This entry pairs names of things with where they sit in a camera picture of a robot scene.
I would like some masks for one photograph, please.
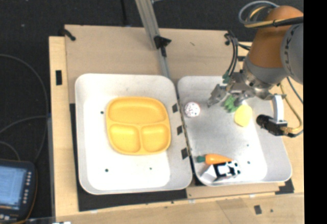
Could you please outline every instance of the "wooden table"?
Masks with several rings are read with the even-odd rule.
[[[76,36],[75,41],[67,37],[49,38],[54,196],[58,221],[108,223],[110,219],[110,223],[128,223],[133,219],[136,223],[144,223],[155,219],[157,223],[169,223],[169,220],[175,219],[178,223],[244,223],[241,221],[247,218],[249,223],[271,223],[275,218],[283,218],[289,223],[302,223],[303,135],[294,139],[284,138],[293,168],[291,179],[295,193],[275,195],[275,191],[285,183],[219,188],[191,184],[186,189],[188,198],[173,203],[169,201],[80,212],[69,113],[69,104],[74,102],[75,79],[83,73],[154,75],[160,74],[160,69],[157,51],[151,49],[143,28],[78,25],[66,25],[65,28]],[[174,83],[186,75],[222,75],[228,68],[231,49],[224,44],[224,31],[161,29],[160,32],[163,37],[172,40],[167,51]],[[290,87],[285,82],[283,84],[290,101],[302,115],[303,107],[298,104]],[[302,95],[302,85],[295,83],[295,87]],[[296,127],[297,120],[286,105],[285,118],[290,126]],[[256,214],[255,209],[258,208],[254,206],[257,205],[265,205],[265,210],[261,206],[261,214]]]

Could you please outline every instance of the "yellow divided plate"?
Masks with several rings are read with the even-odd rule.
[[[156,154],[170,145],[168,113],[165,106],[153,98],[113,99],[107,106],[106,124],[112,147],[123,154]]]

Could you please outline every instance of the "digital device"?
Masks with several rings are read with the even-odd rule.
[[[33,163],[0,159],[0,223],[28,218],[35,200],[36,182]]]

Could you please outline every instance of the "device screen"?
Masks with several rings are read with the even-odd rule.
[[[19,210],[26,169],[0,166],[0,208]]]

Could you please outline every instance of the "black clamp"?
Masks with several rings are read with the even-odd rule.
[[[166,53],[166,46],[172,42],[171,39],[167,39],[167,38],[163,38],[160,36],[155,36],[154,37],[154,43],[157,49],[161,50],[161,55],[163,57],[167,57],[167,53]]]

